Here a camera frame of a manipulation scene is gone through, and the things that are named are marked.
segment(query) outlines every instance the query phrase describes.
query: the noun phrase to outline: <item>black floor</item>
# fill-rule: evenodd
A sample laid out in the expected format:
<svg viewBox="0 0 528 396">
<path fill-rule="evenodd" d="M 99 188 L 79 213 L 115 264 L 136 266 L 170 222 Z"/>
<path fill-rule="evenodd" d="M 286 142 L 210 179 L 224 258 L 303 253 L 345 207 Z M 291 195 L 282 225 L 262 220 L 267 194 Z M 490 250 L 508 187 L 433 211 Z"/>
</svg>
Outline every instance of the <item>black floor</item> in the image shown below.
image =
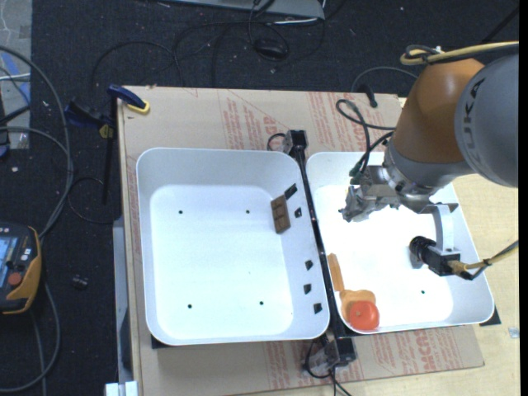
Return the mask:
<svg viewBox="0 0 528 396">
<path fill-rule="evenodd" d="M 407 45 L 449 50 L 483 40 L 518 40 L 518 7 L 519 0 L 328 0 L 324 23 L 277 26 L 280 35 L 252 24 L 254 40 L 274 37 L 287 43 L 288 58 L 274 62 L 252 49 L 247 12 L 143 0 L 33 0 L 31 59 L 63 105 L 80 97 L 103 113 L 109 110 L 110 83 L 344 92 L 370 68 L 419 73 L 420 68 L 399 64 Z M 405 96 L 413 79 L 376 70 L 362 82 L 375 92 Z M 63 142 L 57 110 L 45 81 L 32 69 L 31 126 Z M 43 245 L 45 282 L 61 326 L 59 355 L 46 386 L 49 395 L 96 396 L 116 380 L 111 222 L 120 213 L 119 172 L 114 160 L 110 198 L 103 205 L 105 141 L 95 129 L 70 127 L 69 133 L 77 181 Z M 62 194 L 67 166 L 56 145 L 39 135 L 31 138 L 30 150 L 0 160 L 0 216 L 41 231 Z M 85 289 L 73 285 L 76 275 L 87 281 Z M 55 324 L 44 288 L 33 312 L 48 364 Z M 0 394 L 40 373 L 38 353 L 31 316 L 0 315 Z M 42 392 L 37 384 L 20 394 Z"/>
</svg>

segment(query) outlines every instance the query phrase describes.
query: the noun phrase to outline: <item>brown object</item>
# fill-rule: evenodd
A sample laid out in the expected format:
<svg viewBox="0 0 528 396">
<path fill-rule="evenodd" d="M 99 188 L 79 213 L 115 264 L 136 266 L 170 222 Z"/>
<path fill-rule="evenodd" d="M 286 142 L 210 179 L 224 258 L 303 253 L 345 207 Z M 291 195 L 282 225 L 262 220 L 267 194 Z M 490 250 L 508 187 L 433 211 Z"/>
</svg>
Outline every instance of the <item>brown object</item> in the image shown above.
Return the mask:
<svg viewBox="0 0 528 396">
<path fill-rule="evenodd" d="M 339 266 L 339 261 L 337 260 L 336 254 L 328 254 L 328 266 L 330 267 L 330 276 L 332 277 L 333 289 L 336 292 L 341 292 L 345 289 L 345 285 L 343 284 L 341 267 Z"/>
<path fill-rule="evenodd" d="M 475 59 L 427 66 L 414 83 L 394 132 L 394 147 L 420 163 L 464 160 L 455 137 L 455 109 L 469 80 L 483 67 Z"/>
<path fill-rule="evenodd" d="M 286 205 L 286 197 L 284 195 L 275 198 L 271 202 L 271 211 L 273 212 L 273 223 L 277 233 L 282 233 L 290 228 L 288 205 Z"/>
</svg>

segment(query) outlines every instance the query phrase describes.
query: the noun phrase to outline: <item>wooden table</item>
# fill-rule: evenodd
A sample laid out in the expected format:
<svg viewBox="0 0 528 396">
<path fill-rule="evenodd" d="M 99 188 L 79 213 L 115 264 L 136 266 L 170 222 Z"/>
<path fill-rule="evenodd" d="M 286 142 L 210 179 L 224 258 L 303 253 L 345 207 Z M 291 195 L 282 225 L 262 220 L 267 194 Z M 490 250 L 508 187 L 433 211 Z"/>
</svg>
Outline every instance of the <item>wooden table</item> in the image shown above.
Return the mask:
<svg viewBox="0 0 528 396">
<path fill-rule="evenodd" d="M 335 101 L 340 97 L 356 99 L 362 110 L 368 111 L 367 121 L 394 125 L 399 115 L 398 99 L 382 95 L 379 97 L 380 105 L 374 111 L 366 108 L 367 100 L 362 96 L 342 93 L 130 89 L 151 105 L 147 115 L 134 113 L 120 105 L 118 118 L 133 376 L 139 383 L 139 393 L 143 396 L 192 394 L 193 383 L 201 383 L 209 385 L 211 394 L 215 394 L 215 390 L 218 393 L 219 383 L 228 382 L 243 383 L 240 389 L 246 389 L 248 393 L 252 382 L 257 385 L 259 380 L 251 374 L 255 371 L 252 369 L 259 368 L 258 363 L 248 366 L 246 371 L 240 368 L 244 363 L 253 362 L 254 347 L 251 345 L 226 345 L 221 352 L 218 352 L 218 347 L 204 347 L 193 352 L 179 348 L 176 349 L 179 359 L 166 350 L 151 347 L 144 316 L 144 288 L 138 252 L 139 220 L 134 182 L 137 157 L 145 149 L 157 146 L 265 149 L 267 136 L 288 129 L 307 130 L 311 153 L 360 151 L 363 149 L 361 134 L 355 134 L 344 119 L 328 120 L 329 116 L 333 116 L 331 112 Z M 457 179 L 455 189 L 481 258 L 491 257 L 518 238 L 517 189 L 495 185 L 476 175 Z M 514 333 L 510 330 L 520 327 L 518 270 L 518 256 L 514 255 L 486 271 L 502 323 L 473 326 L 485 366 L 356 381 L 345 383 L 344 387 L 355 396 L 521 394 L 520 340 L 513 337 Z M 215 356 L 226 356 L 226 360 L 236 356 L 238 351 L 240 364 L 219 368 L 219 363 L 214 363 L 206 355 L 209 350 Z M 185 379 L 175 378 L 174 375 L 182 369 L 185 370 Z M 282 389 L 266 394 L 330 395 L 332 386 Z"/>
</svg>

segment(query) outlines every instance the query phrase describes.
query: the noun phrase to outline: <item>yellow cable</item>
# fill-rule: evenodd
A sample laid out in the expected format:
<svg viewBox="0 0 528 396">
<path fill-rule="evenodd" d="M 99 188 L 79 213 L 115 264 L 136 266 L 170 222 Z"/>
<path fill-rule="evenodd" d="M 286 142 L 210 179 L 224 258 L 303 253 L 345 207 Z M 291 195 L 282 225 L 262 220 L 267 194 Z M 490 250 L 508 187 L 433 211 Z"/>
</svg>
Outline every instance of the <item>yellow cable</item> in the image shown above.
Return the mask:
<svg viewBox="0 0 528 396">
<path fill-rule="evenodd" d="M 466 264 L 465 262 L 460 262 L 460 261 L 451 261 L 451 262 L 448 262 L 448 264 L 453 270 L 453 273 L 455 273 L 456 275 L 459 275 L 463 271 L 491 266 L 492 264 L 495 264 L 496 262 L 501 261 L 503 258 L 506 258 L 512 255 L 515 252 L 515 250 L 518 248 L 519 248 L 519 241 L 517 240 L 511 245 L 509 245 L 508 247 L 504 248 L 498 254 L 494 255 L 491 258 L 488 258 L 487 260 L 483 260 L 481 262 L 475 262 L 474 264 Z"/>
<path fill-rule="evenodd" d="M 519 45 L 519 41 L 504 41 L 501 43 L 490 43 L 490 44 L 481 44 L 481 45 L 471 45 L 470 47 L 464 47 L 462 49 L 454 49 L 451 51 L 440 52 L 439 54 L 430 54 L 424 49 L 412 49 L 409 51 L 409 55 L 402 54 L 400 57 L 400 62 L 406 65 L 416 65 L 416 64 L 431 64 L 440 61 L 446 61 L 448 59 L 470 56 L 473 54 L 483 53 L 489 50 L 496 50 L 502 47 L 514 47 Z M 420 54 L 427 55 L 425 58 L 416 57 Z"/>
</svg>

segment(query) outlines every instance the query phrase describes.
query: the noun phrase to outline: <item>handheld device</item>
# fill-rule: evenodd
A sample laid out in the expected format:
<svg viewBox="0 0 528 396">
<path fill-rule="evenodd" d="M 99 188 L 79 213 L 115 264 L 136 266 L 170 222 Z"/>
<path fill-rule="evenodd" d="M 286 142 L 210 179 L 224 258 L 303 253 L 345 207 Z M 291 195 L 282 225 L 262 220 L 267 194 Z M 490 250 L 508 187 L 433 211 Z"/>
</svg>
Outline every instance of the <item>handheld device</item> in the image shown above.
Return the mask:
<svg viewBox="0 0 528 396">
<path fill-rule="evenodd" d="M 36 231 L 0 220 L 0 313 L 19 314 L 31 307 L 41 267 Z"/>
</svg>

